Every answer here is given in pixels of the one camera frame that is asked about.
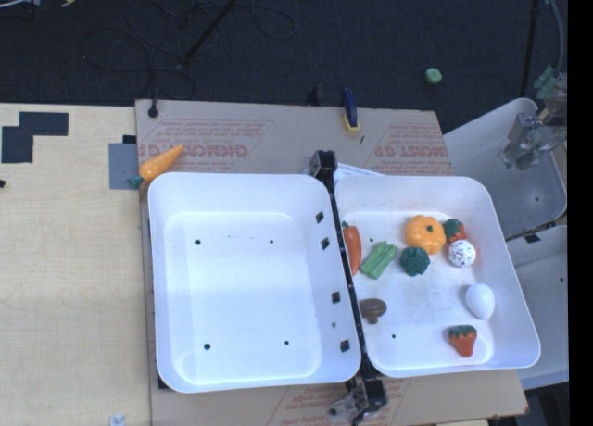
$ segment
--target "cardboard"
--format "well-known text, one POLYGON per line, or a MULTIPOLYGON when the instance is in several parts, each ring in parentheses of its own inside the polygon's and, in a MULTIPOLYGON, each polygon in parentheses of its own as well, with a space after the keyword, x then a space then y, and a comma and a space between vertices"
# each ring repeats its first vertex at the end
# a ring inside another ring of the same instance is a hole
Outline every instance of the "cardboard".
MULTIPOLYGON (((339 163, 383 174, 453 175, 431 111, 358 108, 360 130, 351 133, 341 107, 161 100, 158 115, 150 118, 151 104, 138 100, 135 106, 139 163, 185 144, 170 170, 303 173, 316 151, 332 150, 339 163)), ((328 405, 347 393, 342 383, 193 395, 159 388, 146 184, 140 187, 140 208, 153 425, 345 424, 327 414, 328 405)), ((383 380, 388 404, 364 424, 411 426, 521 415, 527 409, 516 370, 383 380)))

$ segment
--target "strawberry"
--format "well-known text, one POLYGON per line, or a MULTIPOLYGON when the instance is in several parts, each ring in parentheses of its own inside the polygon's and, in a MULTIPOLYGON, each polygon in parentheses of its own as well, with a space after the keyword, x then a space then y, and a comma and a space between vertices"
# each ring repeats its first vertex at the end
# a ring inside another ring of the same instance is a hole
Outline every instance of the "strawberry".
POLYGON ((448 330, 448 339, 462 357, 472 356, 477 336, 478 331, 470 325, 454 326, 448 330))

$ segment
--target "carrot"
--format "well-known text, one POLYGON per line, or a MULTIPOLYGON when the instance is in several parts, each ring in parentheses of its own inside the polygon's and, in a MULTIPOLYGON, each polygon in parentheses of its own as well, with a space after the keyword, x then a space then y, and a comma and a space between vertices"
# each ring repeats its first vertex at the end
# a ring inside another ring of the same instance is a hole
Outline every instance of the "carrot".
POLYGON ((359 229, 353 225, 342 222, 342 233, 348 249, 348 260, 350 271, 355 275, 359 271, 360 260, 362 259, 362 244, 360 242, 359 229))
POLYGON ((175 159, 182 153, 183 148, 183 144, 178 144, 177 146, 146 160, 138 169, 139 176, 130 178, 130 184, 134 189, 137 189, 142 181, 153 181, 157 176, 160 176, 170 168, 175 159))
POLYGON ((462 357, 472 356, 477 336, 477 330, 470 325, 455 326, 448 330, 448 339, 462 357))

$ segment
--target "black backdrop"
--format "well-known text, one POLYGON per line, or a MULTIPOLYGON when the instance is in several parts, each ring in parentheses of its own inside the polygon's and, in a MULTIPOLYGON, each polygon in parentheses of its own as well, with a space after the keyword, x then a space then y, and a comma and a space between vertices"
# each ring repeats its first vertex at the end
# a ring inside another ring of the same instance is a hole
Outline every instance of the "black backdrop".
MULTIPOLYGON (((560 49, 550 6, 534 0, 239 0, 184 62, 229 0, 70 1, 0 2, 0 102, 306 105, 317 86, 319 104, 335 106, 349 87, 358 107, 434 110, 449 132, 536 100, 560 49)), ((557 4, 567 45, 568 0, 557 4)))

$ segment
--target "white egg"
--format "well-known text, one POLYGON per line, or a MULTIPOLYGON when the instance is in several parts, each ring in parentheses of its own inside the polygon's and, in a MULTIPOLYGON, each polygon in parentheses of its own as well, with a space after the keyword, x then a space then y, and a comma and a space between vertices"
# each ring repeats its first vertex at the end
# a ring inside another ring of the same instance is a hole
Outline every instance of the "white egg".
POLYGON ((494 292, 487 284, 477 282, 465 292, 465 302, 478 319, 490 319, 494 312, 494 292))
POLYGON ((467 240, 456 240, 448 246, 448 260, 456 267, 470 267, 475 261, 475 248, 467 240))

